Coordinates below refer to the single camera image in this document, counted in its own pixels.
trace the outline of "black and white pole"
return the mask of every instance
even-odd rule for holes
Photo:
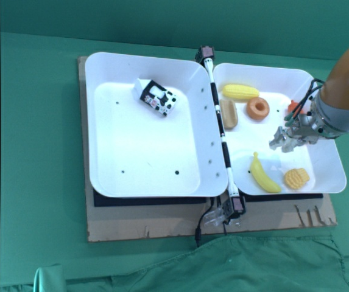
[[[228,200],[230,203],[228,205],[226,203],[226,208],[229,208],[229,209],[227,209],[227,211],[225,212],[227,212],[227,215],[231,211],[243,214],[245,212],[245,204],[244,204],[245,201],[244,201],[244,198],[240,196],[239,189],[234,182],[233,171],[231,168],[230,154],[228,152],[228,146],[225,140],[225,131],[224,131],[223,120],[222,120],[222,115],[220,111],[219,96],[217,93],[217,88],[216,88],[214,75],[213,75],[214,49],[209,46],[200,47],[199,51],[195,56],[195,59],[198,63],[204,66],[210,78],[211,92],[212,92],[213,102],[215,106],[217,122],[219,124],[220,140],[222,142],[224,162],[225,162],[225,167],[227,169],[227,175],[228,175],[227,192],[228,192],[228,196],[230,197],[230,200]]]

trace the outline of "yellow banana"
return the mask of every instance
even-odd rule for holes
[[[254,158],[250,165],[250,172],[252,173],[256,182],[267,192],[277,193],[281,192],[281,187],[274,180],[272,180],[265,173],[261,162],[258,159],[258,153],[254,152]]]

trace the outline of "green cloth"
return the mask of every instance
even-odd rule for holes
[[[66,281],[60,265],[42,267],[33,292],[349,291],[345,265],[332,237],[227,235],[173,259],[106,278]]]

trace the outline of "plastic tray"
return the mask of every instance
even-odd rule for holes
[[[269,141],[273,139],[278,126],[284,125],[291,100],[300,101],[313,77],[302,70],[248,66],[240,64],[220,64],[214,68],[214,77],[219,98],[226,99],[220,91],[229,83],[240,83],[255,87],[259,96],[268,101],[269,115],[258,122],[246,113],[246,103],[236,102],[238,124],[226,130],[234,181],[241,191],[249,195],[267,195],[257,185],[249,173],[253,152],[266,173],[282,188],[281,193],[339,193],[346,186],[346,176],[333,140],[319,140],[314,145],[296,147],[293,152],[282,153],[281,149],[271,150]],[[308,101],[304,107],[309,110]],[[310,180],[298,190],[288,188],[283,176],[293,168],[304,168]]]
[[[109,197],[217,196],[227,188],[206,70],[194,61],[99,52],[85,63],[90,181]],[[138,78],[177,95],[164,117]]]

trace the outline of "orange donut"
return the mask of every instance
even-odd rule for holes
[[[262,97],[253,97],[247,102],[247,114],[254,120],[263,120],[269,114],[269,104]]]

